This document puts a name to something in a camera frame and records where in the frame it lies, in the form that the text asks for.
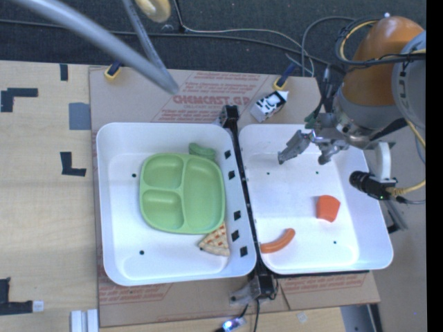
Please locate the black and white carton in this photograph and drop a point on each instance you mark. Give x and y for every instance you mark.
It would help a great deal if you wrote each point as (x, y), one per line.
(268, 106)

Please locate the thin black rod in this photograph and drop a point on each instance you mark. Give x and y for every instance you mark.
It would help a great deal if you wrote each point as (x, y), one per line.
(246, 199)

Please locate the green divided plate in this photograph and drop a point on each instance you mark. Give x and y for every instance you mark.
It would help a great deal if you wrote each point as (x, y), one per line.
(200, 195)

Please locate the brown cardboard board red print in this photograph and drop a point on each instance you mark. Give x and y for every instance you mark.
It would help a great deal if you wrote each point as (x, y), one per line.
(138, 99)

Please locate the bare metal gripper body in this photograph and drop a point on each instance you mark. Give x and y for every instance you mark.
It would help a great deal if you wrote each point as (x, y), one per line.
(332, 131)

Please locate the toy pizza slice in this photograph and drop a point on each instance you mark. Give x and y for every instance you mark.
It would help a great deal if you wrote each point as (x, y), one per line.
(218, 244)

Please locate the orange toy carrot piece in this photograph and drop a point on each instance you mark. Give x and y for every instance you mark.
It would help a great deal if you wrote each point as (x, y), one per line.
(327, 207)

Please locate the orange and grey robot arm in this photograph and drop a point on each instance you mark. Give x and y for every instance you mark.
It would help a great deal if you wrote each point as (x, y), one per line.
(370, 78)

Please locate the white plastic tray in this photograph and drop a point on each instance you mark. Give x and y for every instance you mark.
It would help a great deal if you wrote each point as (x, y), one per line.
(294, 199)
(166, 258)

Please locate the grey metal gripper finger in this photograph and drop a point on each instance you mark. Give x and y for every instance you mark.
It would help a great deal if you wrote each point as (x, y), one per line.
(328, 153)
(293, 148)

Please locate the black cylinder on white bracket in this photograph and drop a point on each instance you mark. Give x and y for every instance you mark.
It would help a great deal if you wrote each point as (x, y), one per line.
(368, 184)

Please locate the green toy vegetable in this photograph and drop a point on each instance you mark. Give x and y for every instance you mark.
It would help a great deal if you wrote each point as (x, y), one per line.
(202, 150)

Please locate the orange toy sausage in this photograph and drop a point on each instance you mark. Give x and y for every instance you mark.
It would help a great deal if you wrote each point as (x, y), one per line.
(278, 243)

